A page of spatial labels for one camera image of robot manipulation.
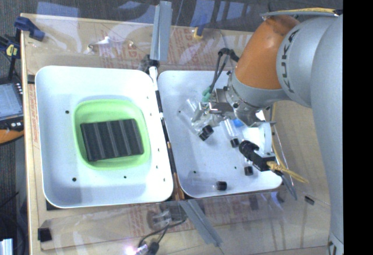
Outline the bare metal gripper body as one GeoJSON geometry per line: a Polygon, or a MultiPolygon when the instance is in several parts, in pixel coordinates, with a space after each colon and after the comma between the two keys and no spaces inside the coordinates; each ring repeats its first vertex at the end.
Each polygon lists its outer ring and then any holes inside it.
{"type": "Polygon", "coordinates": [[[238,116],[242,111],[242,98],[233,87],[216,88],[209,100],[209,112],[221,116],[238,116]]]}

